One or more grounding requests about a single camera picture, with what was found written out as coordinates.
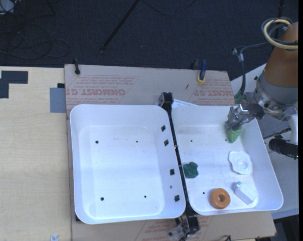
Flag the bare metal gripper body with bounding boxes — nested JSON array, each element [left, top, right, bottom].
[[241, 92, 297, 122]]

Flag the light green grapes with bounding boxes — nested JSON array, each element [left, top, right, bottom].
[[226, 127, 243, 144]]

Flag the white fried egg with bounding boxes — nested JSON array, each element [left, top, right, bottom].
[[228, 150, 253, 175]]

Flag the white plastic tray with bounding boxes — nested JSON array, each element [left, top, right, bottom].
[[69, 103, 187, 225], [171, 104, 284, 216]]

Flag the white printed paper label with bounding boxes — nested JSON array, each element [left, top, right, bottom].
[[172, 98, 199, 107]]

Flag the dark green broccoli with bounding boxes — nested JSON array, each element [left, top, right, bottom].
[[182, 161, 200, 179]]

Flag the thin black rod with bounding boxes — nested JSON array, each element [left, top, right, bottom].
[[164, 101, 195, 218]]

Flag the white plastic bottle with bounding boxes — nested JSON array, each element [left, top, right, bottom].
[[232, 181, 258, 205]]

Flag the orange doughnut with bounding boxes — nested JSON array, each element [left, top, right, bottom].
[[209, 187, 231, 209]]

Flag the brown cardboard board red print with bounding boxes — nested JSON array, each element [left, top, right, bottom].
[[64, 64, 278, 241]]

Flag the black cylinder on white bracket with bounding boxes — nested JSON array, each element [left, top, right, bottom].
[[268, 114, 299, 161]]

